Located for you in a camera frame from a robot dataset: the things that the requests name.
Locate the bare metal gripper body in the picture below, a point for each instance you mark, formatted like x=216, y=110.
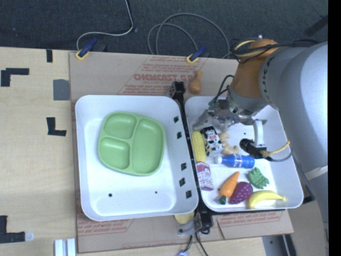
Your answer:
x=226, y=109

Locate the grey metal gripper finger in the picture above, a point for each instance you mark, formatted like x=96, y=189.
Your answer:
x=203, y=120
x=226, y=123

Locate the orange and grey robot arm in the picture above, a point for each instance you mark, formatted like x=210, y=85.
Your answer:
x=293, y=95

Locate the cow print carton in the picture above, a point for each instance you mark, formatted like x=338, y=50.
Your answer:
x=212, y=140

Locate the beige twisted pastry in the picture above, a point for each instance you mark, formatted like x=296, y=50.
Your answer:
x=229, y=148

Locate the yellow corn cob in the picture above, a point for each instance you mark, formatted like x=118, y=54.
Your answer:
x=198, y=147

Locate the brown chicken drumstick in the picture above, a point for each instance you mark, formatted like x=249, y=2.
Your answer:
x=195, y=85

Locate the blue bottle white cap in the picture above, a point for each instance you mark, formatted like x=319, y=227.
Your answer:
x=237, y=161

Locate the pink carton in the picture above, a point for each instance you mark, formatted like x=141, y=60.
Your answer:
x=204, y=176

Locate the orange carrot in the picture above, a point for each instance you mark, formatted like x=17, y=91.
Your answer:
x=229, y=185

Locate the green divided plate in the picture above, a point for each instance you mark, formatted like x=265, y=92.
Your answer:
x=146, y=145

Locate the green leafy vegetable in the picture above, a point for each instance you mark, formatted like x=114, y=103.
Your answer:
x=257, y=179

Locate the purple grapes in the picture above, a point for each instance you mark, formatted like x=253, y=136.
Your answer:
x=241, y=192

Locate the white plastic tray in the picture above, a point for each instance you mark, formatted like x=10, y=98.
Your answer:
x=282, y=175
x=133, y=196

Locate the yellow banana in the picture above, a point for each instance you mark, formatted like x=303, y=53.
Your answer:
x=262, y=197

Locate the brown cardboard board red print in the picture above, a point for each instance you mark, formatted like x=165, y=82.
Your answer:
x=120, y=73

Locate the pale yellow rounded toy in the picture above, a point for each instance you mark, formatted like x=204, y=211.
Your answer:
x=183, y=218

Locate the black cylinder on white bracket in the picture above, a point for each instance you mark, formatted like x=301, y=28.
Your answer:
x=250, y=147

